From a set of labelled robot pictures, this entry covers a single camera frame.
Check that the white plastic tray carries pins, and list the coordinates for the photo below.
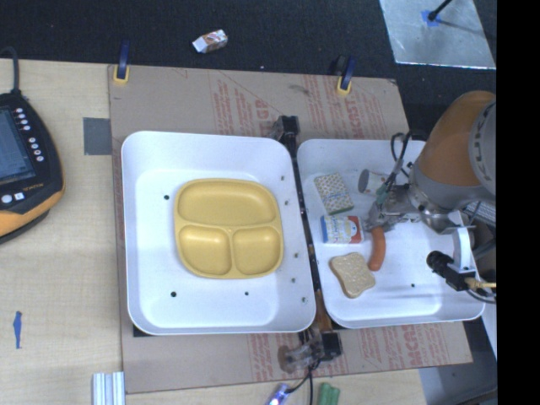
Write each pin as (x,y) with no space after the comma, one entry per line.
(405,277)
(152,234)

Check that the white blue red carton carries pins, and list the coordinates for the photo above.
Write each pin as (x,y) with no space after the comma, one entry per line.
(341,229)

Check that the orange sausage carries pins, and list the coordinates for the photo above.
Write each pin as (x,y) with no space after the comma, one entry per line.
(376,251)

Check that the slice of toast bread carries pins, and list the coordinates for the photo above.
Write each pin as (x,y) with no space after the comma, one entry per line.
(352,275)

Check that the green ribbed toy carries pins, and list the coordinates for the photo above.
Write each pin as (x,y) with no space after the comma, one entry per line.
(328,395)

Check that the white and grey can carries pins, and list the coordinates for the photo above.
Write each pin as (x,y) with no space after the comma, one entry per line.
(371,182)

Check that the yellow divided plate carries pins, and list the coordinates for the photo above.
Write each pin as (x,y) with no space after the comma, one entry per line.
(228,209)

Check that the brown cardboard board red print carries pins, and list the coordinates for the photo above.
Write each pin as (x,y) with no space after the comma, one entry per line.
(169,99)

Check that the green patterned carton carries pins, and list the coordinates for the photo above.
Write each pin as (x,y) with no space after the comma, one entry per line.
(333,193)

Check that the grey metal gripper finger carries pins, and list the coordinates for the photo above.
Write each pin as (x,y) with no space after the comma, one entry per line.
(389,226)
(370,219)

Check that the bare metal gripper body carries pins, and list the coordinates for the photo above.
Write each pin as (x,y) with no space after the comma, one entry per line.
(405,209)

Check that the black cylinder on white bracket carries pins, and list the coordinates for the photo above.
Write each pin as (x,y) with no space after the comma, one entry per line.
(448,270)

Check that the white and orange packet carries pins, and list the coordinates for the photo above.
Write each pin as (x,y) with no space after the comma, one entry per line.
(210,41)

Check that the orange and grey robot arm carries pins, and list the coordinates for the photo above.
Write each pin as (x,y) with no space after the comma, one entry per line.
(451,150)

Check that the thin black and white rod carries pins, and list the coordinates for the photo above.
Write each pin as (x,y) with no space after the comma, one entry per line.
(304,222)

